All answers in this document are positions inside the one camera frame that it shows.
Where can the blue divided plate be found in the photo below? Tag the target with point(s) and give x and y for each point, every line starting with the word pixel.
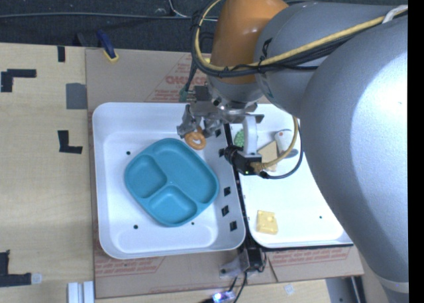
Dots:
pixel 172 182

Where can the tan bread slice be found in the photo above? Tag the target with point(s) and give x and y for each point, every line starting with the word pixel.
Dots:
pixel 269 152

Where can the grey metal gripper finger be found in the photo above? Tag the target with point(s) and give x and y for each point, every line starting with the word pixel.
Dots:
pixel 210 127
pixel 185 127

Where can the yellow cheese wedge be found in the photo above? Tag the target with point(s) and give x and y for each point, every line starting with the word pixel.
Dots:
pixel 266 222

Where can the orange pretzel biscuit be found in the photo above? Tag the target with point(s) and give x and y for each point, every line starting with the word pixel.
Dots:
pixel 198 144

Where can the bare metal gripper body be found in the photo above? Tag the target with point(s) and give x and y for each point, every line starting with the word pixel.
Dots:
pixel 228 114

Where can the white small bottle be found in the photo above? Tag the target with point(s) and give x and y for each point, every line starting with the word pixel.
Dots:
pixel 282 141

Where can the brown cardboard board red print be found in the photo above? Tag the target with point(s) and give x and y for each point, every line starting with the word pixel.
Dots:
pixel 132 76

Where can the white plastic tray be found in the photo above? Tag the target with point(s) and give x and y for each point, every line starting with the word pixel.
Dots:
pixel 291 202
pixel 112 179

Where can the black cylinder on white bracket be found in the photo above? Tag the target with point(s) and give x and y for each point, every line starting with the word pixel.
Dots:
pixel 243 162

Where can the green grapes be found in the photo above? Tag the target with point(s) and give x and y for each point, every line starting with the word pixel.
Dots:
pixel 239 138

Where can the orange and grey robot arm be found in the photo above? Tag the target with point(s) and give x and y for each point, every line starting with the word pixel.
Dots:
pixel 348 129

